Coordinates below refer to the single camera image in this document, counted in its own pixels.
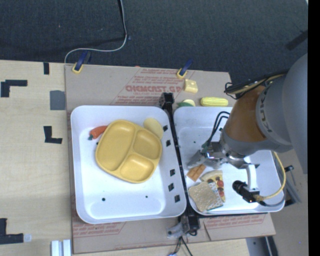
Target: yellow toy block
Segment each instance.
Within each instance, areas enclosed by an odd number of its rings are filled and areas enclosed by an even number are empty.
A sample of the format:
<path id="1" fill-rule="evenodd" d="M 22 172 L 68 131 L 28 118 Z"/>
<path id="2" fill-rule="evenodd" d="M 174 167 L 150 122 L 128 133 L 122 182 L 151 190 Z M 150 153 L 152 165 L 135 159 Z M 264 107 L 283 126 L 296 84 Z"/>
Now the yellow toy block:
<path id="1" fill-rule="evenodd" d="M 198 92 L 197 82 L 190 80 L 190 79 L 185 79 L 184 80 L 184 91 L 196 94 Z"/>

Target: white cable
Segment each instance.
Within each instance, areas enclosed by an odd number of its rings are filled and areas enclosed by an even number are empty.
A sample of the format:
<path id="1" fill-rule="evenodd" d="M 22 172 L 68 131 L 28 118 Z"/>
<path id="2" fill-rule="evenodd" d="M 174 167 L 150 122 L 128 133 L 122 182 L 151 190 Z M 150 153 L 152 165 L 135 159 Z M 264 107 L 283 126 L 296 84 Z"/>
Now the white cable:
<path id="1" fill-rule="evenodd" d="M 115 51 L 118 51 L 120 49 L 122 49 L 126 42 L 127 42 L 127 27 L 126 27 L 126 21 L 125 21 L 125 11 L 124 11 L 124 4 L 123 4 L 123 0 L 120 0 L 120 3 L 121 3 L 121 10 L 122 10 L 122 22 L 123 22 L 123 28 L 124 28 L 124 33 L 125 33 L 125 37 L 124 37 L 124 40 L 123 40 L 123 43 L 122 45 L 119 47 L 119 48 L 116 48 L 116 49 L 112 49 L 112 50 L 100 50 L 100 49 L 93 49 L 93 48 L 77 48 L 77 49 L 73 49 L 71 51 L 69 51 L 65 58 L 64 58 L 64 63 L 67 63 L 67 58 L 68 56 L 75 52 L 75 51 L 79 51 L 79 50 L 87 50 L 87 51 L 94 51 L 94 52 L 101 52 L 101 53 L 110 53 L 110 52 L 115 52 Z"/>

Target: dark carpet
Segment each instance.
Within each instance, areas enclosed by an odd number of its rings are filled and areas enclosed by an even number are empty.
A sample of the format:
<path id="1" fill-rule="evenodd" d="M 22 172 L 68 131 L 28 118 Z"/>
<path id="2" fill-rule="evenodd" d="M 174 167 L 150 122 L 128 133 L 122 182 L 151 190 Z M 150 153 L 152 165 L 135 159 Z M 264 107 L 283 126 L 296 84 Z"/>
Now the dark carpet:
<path id="1" fill-rule="evenodd" d="M 0 1 L 0 59 L 63 63 L 124 40 L 118 0 Z M 229 72 L 233 83 L 290 68 L 308 52 L 305 0 L 123 0 L 127 41 L 90 63 Z M 71 53 L 75 63 L 82 51 Z"/>

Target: toy food package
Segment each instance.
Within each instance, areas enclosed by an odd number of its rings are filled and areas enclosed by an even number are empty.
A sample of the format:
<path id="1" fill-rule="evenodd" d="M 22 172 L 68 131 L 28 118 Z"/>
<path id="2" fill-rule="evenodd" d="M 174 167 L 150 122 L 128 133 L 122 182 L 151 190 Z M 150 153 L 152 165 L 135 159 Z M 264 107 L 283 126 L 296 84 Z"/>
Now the toy food package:
<path id="1" fill-rule="evenodd" d="M 218 190 L 212 189 L 212 186 L 206 181 L 191 186 L 188 192 L 200 212 L 223 206 Z"/>
<path id="2" fill-rule="evenodd" d="M 203 176 L 200 177 L 200 180 L 203 182 L 212 183 L 215 182 L 217 186 L 217 190 L 223 202 L 226 201 L 225 196 L 225 185 L 223 179 L 223 172 L 222 170 L 213 170 L 205 173 Z"/>
<path id="3" fill-rule="evenodd" d="M 204 164 L 200 164 L 196 167 L 191 168 L 186 174 L 191 180 L 194 182 L 200 177 L 200 175 L 204 172 L 206 166 Z"/>

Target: toy bread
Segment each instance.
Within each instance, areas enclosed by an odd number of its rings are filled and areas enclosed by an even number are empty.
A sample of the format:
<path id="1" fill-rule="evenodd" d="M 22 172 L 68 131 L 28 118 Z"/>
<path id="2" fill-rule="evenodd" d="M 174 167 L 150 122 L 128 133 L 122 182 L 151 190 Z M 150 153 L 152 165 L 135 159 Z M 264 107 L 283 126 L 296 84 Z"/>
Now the toy bread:
<path id="1" fill-rule="evenodd" d="M 220 207 L 223 202 L 209 186 L 208 182 L 203 181 L 198 185 L 188 189 L 190 197 L 193 199 L 196 207 L 200 212 L 209 211 L 213 208 Z"/>

